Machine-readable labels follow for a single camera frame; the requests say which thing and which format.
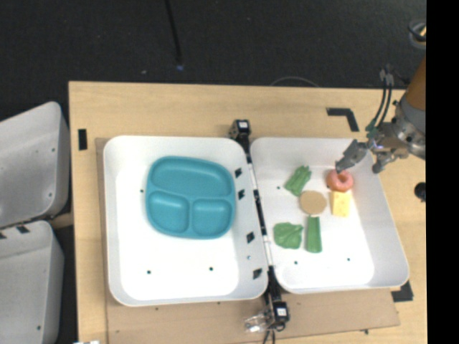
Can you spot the brown round toy biscuit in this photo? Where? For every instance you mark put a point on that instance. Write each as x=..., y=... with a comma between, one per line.
x=312, y=203

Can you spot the blue divided plate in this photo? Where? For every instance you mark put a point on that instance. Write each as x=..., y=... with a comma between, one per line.
x=190, y=195

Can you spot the green toy lettuce leaf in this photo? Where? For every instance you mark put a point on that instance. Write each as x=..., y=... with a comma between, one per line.
x=288, y=235

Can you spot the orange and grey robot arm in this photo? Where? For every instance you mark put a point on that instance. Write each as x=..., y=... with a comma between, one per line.
x=417, y=88

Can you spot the white plastic tray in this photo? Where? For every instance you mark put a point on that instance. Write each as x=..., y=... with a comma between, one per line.
x=333, y=267
x=179, y=274

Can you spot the green toy asparagus bunch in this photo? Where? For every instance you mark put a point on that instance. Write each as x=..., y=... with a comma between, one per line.
x=297, y=182

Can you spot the thin black and white rod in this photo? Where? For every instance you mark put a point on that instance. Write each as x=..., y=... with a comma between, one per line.
x=259, y=206

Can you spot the black cylinder on white bracket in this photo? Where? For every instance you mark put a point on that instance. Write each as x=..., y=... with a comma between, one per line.
x=420, y=191

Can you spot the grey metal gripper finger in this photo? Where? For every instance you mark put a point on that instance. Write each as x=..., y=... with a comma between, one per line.
x=353, y=156
x=382, y=162

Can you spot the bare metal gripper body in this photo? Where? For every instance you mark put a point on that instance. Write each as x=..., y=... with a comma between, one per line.
x=403, y=140

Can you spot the green toy celery stick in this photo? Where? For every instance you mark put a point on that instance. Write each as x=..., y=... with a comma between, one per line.
x=313, y=237

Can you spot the yellow toy cheese wedge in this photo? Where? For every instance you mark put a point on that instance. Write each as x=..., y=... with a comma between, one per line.
x=340, y=203

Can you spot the pink toy doughnut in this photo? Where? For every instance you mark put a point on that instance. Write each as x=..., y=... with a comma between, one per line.
x=338, y=184

